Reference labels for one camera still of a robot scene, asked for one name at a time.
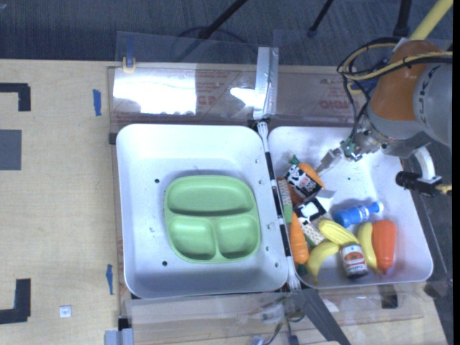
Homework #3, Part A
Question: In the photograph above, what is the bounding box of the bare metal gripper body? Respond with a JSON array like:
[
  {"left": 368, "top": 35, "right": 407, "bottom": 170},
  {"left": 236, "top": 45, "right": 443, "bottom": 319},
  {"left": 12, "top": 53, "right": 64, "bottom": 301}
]
[{"left": 341, "top": 119, "right": 388, "bottom": 162}]

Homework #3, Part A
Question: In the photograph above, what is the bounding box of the orange carrot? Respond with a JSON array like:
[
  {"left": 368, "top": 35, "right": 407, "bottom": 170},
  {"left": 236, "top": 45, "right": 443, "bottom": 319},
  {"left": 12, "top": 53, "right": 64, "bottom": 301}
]
[
  {"left": 289, "top": 212, "right": 311, "bottom": 276},
  {"left": 288, "top": 155, "right": 326, "bottom": 190}
]

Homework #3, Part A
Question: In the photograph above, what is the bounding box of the cow print milk carton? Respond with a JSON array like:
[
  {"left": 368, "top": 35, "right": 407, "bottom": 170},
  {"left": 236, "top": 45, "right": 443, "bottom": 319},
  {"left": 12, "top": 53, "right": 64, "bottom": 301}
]
[{"left": 283, "top": 164, "right": 323, "bottom": 199}]

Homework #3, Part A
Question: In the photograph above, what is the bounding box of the white plastic tray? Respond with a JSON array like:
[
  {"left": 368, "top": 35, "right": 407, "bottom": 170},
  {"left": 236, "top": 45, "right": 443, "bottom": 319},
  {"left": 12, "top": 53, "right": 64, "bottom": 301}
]
[
  {"left": 115, "top": 123, "right": 290, "bottom": 299},
  {"left": 267, "top": 126, "right": 435, "bottom": 290}
]

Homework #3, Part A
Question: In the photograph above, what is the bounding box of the black and white carton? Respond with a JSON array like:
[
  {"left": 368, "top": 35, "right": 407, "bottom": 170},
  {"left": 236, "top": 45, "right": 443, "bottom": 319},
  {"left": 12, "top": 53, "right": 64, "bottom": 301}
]
[{"left": 293, "top": 188, "right": 337, "bottom": 226}]

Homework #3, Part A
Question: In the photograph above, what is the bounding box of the orange patterned narrow box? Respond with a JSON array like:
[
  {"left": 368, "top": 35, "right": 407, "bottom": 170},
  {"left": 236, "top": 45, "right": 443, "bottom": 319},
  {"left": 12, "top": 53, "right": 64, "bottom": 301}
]
[{"left": 276, "top": 176, "right": 294, "bottom": 224}]

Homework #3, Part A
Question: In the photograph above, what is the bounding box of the brown cardboard board red print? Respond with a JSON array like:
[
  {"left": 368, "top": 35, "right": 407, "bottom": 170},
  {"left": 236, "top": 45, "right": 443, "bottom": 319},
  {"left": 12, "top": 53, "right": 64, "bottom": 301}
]
[{"left": 107, "top": 61, "right": 449, "bottom": 338}]

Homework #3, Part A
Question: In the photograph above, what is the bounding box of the blue plastic bottle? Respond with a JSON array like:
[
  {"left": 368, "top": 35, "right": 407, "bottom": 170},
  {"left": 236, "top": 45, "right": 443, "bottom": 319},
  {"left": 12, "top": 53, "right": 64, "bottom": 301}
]
[{"left": 333, "top": 201, "right": 385, "bottom": 229}]

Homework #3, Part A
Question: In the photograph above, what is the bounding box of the thin black and white rod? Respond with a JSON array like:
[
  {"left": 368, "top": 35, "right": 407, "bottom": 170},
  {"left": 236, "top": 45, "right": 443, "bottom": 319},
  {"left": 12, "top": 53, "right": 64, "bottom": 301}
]
[{"left": 256, "top": 120, "right": 302, "bottom": 291}]

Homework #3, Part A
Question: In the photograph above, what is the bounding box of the yellow corn cob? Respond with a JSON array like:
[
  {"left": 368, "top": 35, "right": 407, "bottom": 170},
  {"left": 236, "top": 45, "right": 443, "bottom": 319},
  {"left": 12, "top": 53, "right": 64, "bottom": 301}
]
[{"left": 318, "top": 218, "right": 360, "bottom": 247}]

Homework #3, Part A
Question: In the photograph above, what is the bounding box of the small patterned white carton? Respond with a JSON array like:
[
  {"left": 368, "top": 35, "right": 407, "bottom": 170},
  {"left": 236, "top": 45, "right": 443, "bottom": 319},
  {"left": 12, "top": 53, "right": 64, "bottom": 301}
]
[{"left": 298, "top": 217, "right": 326, "bottom": 248}]

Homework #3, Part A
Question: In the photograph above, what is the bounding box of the yellow banana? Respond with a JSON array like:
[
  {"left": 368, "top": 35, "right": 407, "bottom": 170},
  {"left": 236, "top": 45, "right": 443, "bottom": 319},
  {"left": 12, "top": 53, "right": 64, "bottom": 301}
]
[
  {"left": 305, "top": 240, "right": 341, "bottom": 285},
  {"left": 356, "top": 221, "right": 382, "bottom": 276}
]

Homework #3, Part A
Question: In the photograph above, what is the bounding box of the orange squeeze bottle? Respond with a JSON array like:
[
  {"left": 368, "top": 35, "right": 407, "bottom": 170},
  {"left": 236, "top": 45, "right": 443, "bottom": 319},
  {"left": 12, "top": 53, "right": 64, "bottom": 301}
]
[{"left": 371, "top": 219, "right": 397, "bottom": 276}]

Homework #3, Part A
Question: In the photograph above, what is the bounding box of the small can orange label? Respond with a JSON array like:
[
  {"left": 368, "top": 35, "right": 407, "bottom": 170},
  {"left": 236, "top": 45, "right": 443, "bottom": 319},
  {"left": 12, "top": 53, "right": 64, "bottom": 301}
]
[{"left": 339, "top": 241, "right": 370, "bottom": 280}]

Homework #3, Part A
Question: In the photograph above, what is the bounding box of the green divided plate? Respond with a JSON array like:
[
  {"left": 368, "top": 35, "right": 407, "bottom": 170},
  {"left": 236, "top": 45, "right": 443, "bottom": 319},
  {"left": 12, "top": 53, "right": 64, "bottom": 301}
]
[{"left": 164, "top": 175, "right": 262, "bottom": 265}]

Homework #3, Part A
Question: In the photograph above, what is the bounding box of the black cylinder on white bracket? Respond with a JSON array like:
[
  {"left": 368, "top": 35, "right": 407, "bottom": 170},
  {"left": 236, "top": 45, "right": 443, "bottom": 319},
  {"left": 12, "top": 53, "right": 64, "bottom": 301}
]
[{"left": 395, "top": 145, "right": 443, "bottom": 198}]

